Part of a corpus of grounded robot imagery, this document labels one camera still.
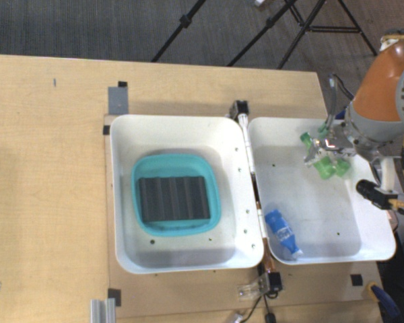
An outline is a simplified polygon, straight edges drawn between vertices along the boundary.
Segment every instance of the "blue bottle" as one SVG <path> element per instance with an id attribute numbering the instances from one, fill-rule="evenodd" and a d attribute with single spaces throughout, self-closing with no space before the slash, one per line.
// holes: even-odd
<path id="1" fill-rule="evenodd" d="M 277 237 L 280 244 L 290 251 L 294 260 L 303 255 L 303 252 L 295 243 L 295 234 L 287 221 L 281 216 L 278 209 L 274 209 L 266 214 L 265 221 Z"/>

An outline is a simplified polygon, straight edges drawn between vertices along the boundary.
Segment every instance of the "gray floor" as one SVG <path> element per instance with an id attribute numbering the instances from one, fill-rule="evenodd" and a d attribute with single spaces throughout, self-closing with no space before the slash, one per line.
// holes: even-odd
<path id="1" fill-rule="evenodd" d="M 150 61 L 195 1 L 0 0 L 0 54 Z M 316 1 L 300 0 L 297 6 L 308 15 Z M 404 0 L 344 1 L 376 48 L 384 31 L 404 28 Z M 282 0 L 272 0 L 264 9 L 252 4 L 253 0 L 208 0 L 160 62 L 226 65 Z M 335 0 L 328 0 L 315 22 L 351 25 Z M 297 32 L 296 22 L 285 14 L 236 66 L 276 68 Z M 373 60 L 356 34 L 307 34 L 284 69 L 316 71 L 329 106 L 328 74 L 338 74 L 356 92 Z M 337 109 L 346 103 L 341 98 Z M 399 141 L 384 151 L 398 154 Z"/>

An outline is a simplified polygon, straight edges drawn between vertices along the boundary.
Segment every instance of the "black metal stand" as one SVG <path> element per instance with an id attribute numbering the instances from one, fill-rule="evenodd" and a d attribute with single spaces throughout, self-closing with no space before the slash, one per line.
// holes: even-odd
<path id="1" fill-rule="evenodd" d="M 172 35 L 169 37 L 169 39 L 166 41 L 163 47 L 158 51 L 155 57 L 151 60 L 151 62 L 157 62 L 158 59 L 160 59 L 160 57 L 166 51 L 166 49 L 168 49 L 168 47 L 172 44 L 172 42 L 174 42 L 175 38 L 180 34 L 182 29 L 187 29 L 190 26 L 192 18 L 195 16 L 195 14 L 199 11 L 199 9 L 205 2 L 206 0 L 198 0 L 196 4 L 191 8 L 190 12 L 184 14 L 180 18 L 179 27 L 175 29 L 175 31 L 172 33 Z"/>
<path id="2" fill-rule="evenodd" d="M 314 21 L 315 17 L 325 4 L 326 0 L 318 0 L 317 4 L 314 6 L 313 10 L 311 11 L 310 15 L 306 20 L 301 16 L 299 13 L 298 9 L 295 6 L 295 2 L 297 0 L 284 0 L 285 5 L 275 14 L 273 17 L 268 18 L 266 22 L 266 26 L 240 51 L 238 55 L 234 57 L 232 61 L 228 64 L 229 67 L 233 66 L 241 57 L 270 29 L 272 28 L 275 23 L 283 16 L 283 14 L 290 10 L 294 19 L 300 26 L 300 31 L 298 32 L 298 35 L 295 37 L 293 40 L 292 44 L 286 51 L 285 55 L 283 56 L 280 64 L 278 65 L 277 69 L 283 68 L 285 63 L 288 61 L 290 55 L 298 45 L 300 39 L 305 35 L 307 32 L 333 32 L 333 33 L 347 33 L 347 34 L 360 34 L 361 37 L 363 38 L 364 42 L 367 44 L 368 48 L 371 50 L 372 54 L 374 56 L 377 55 L 376 50 L 374 47 L 371 45 L 369 39 L 366 37 L 364 31 L 362 31 L 361 27 L 345 5 L 343 0 L 337 0 L 344 10 L 344 12 L 347 14 L 349 19 L 351 20 L 352 24 L 354 25 L 353 27 L 347 27 L 347 26 L 312 26 L 311 23 Z"/>

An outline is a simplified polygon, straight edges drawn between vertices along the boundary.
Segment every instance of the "teal basket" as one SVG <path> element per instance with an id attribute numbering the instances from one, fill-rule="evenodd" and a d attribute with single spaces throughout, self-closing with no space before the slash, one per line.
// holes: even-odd
<path id="1" fill-rule="evenodd" d="M 187 176 L 204 178 L 210 218 L 144 222 L 138 187 L 139 179 Z M 213 229 L 221 217 L 220 196 L 214 172 L 208 162 L 197 155 L 171 153 L 141 158 L 132 169 L 131 190 L 137 222 L 145 232 L 153 236 L 174 237 L 199 234 Z"/>

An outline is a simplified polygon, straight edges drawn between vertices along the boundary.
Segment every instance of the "bottle label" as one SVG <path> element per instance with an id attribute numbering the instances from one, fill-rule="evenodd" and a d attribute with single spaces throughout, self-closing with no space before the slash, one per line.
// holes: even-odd
<path id="1" fill-rule="evenodd" d="M 292 230 L 290 229 L 289 226 L 282 227 L 277 232 L 275 232 L 275 235 L 277 236 L 277 238 L 278 238 L 278 240 L 280 242 L 282 242 L 282 241 L 288 239 L 289 237 L 293 236 L 293 234 L 294 233 L 292 232 Z"/>

